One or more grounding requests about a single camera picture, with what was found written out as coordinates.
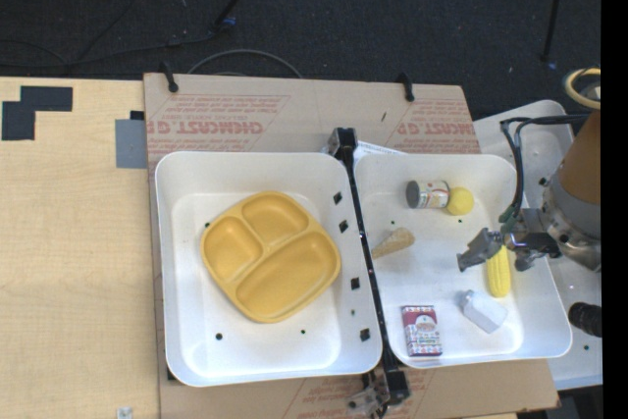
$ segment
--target tin can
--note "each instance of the tin can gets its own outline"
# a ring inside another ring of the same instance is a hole
[[[405,188],[410,208],[445,208],[449,203],[449,185],[442,180],[410,181]]]

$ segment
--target metal bracket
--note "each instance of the metal bracket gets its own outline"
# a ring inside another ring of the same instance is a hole
[[[386,379],[380,377],[376,380],[375,373],[372,372],[371,374],[374,381],[369,384],[369,375],[362,376],[365,382],[364,389],[353,394],[347,400],[351,417],[372,418],[376,414],[378,417],[384,417],[386,414],[387,404],[391,400]]]
[[[357,183],[353,173],[354,158],[353,151],[357,147],[357,136],[353,128],[335,128],[328,140],[328,151],[336,159],[341,161],[346,168],[351,186],[351,196],[353,197],[353,208],[357,219],[357,226],[362,241],[362,251],[364,260],[369,272],[369,280],[371,283],[371,291],[373,292],[373,300],[378,321],[380,323],[380,333],[382,335],[383,352],[382,364],[386,378],[388,392],[390,394],[389,404],[398,404],[410,396],[405,374],[401,371],[397,364],[397,359],[391,350],[389,343],[388,331],[386,330],[386,321],[384,319],[384,309],[382,307],[382,299],[377,286],[375,272],[373,269],[373,259],[369,249],[369,243],[366,239],[366,230],[364,228],[364,219],[362,217],[362,207],[360,206],[360,197],[357,191]]]
[[[510,232],[503,235],[503,244],[517,256],[514,266],[519,272],[530,269],[537,258],[561,255],[558,243],[544,227],[542,215],[545,214],[540,209],[523,208]]]
[[[501,233],[491,232],[484,227],[477,236],[467,243],[469,247],[464,253],[458,253],[458,269],[463,273],[465,269],[482,264],[495,255],[503,240]]]

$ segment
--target yellow plate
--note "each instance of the yellow plate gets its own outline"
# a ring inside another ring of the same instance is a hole
[[[254,194],[207,227],[200,252],[209,274],[251,320],[284,320],[319,296],[340,272],[336,244],[291,197]]]

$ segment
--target black tape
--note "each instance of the black tape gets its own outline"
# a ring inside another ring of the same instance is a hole
[[[35,112],[72,112],[71,87],[22,86],[21,101],[2,103],[2,139],[35,140]]]
[[[143,121],[144,120],[144,111],[143,110],[131,110],[129,114],[129,119],[134,121]]]

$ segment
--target dark carpet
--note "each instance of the dark carpet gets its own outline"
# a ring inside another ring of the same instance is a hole
[[[474,120],[542,99],[601,63],[601,1],[0,0],[0,75],[241,74],[456,84]]]

